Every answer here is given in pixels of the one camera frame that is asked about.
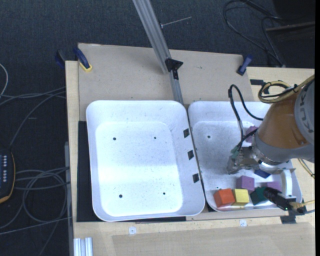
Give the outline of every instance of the tray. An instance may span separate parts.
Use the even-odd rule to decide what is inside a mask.
[[[186,109],[97,100],[86,109],[92,206],[103,221],[192,216],[205,205]]]
[[[246,102],[251,112],[263,118],[269,105],[261,102]],[[244,129],[250,126],[259,126],[258,121],[249,116],[241,102],[235,102],[235,107],[243,122]],[[240,130],[236,116],[230,102],[227,101],[196,101],[188,108],[189,122],[192,130],[196,155],[199,162],[200,173],[203,180],[206,201],[211,208],[219,212],[235,210],[272,209],[277,206],[270,201],[253,205],[252,202],[245,206],[217,207],[214,193],[219,189],[235,189],[236,180],[242,175],[254,178],[255,187],[263,187],[266,182],[278,181],[283,190],[291,190],[297,202],[302,201],[302,193],[295,172],[280,175],[272,174],[262,178],[254,174],[252,169],[241,169],[238,173],[227,174],[227,163],[230,151],[240,141]],[[277,165],[279,168],[292,169],[292,163]]]

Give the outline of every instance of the black clamp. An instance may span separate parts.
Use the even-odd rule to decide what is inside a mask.
[[[172,58],[167,58],[165,60],[166,68],[168,69],[169,72],[172,71],[174,80],[179,80],[178,69],[182,66],[182,64],[183,62],[172,59]]]

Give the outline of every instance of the black floor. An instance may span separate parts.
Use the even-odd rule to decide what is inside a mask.
[[[163,28],[170,49],[244,57],[251,54],[250,65],[257,67],[315,67],[312,25],[315,0],[303,4],[300,0],[152,0],[152,3],[163,24],[192,17]],[[281,20],[266,18],[263,29],[262,19],[270,14]],[[293,28],[289,33],[287,28],[266,32],[272,46],[264,34],[265,29],[305,23],[311,25]],[[61,49],[68,60],[74,60],[72,49],[80,42],[150,47],[131,0],[1,1],[0,63],[9,75],[5,95],[44,93],[64,87],[65,73],[55,62],[55,53]],[[0,93],[5,82],[5,72],[0,67]],[[10,102],[5,102],[7,97],[0,98],[0,146],[12,151],[17,172],[65,166],[66,100],[50,98],[31,113],[47,97],[17,98]],[[17,177],[35,174],[38,172],[20,173]],[[65,178],[64,172],[58,175]],[[59,184],[54,177],[38,180],[34,187]],[[15,185],[22,188],[27,183],[28,180],[17,181]],[[25,197],[23,190],[15,189],[12,197],[0,204],[0,227],[10,222],[23,205],[36,219],[54,220],[60,217],[64,196],[64,186],[30,191]],[[26,210],[22,207],[10,225],[0,228],[0,255],[39,255],[44,248],[41,255],[67,256],[67,222],[27,228],[42,222],[32,219]]]

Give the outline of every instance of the yellow block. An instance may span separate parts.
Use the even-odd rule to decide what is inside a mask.
[[[235,202],[232,204],[233,206],[245,206],[249,203],[249,193],[247,189],[235,188],[232,190]]]

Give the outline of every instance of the red block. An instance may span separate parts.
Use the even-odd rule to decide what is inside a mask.
[[[218,190],[214,193],[213,198],[218,208],[222,206],[230,206],[236,201],[231,188]]]

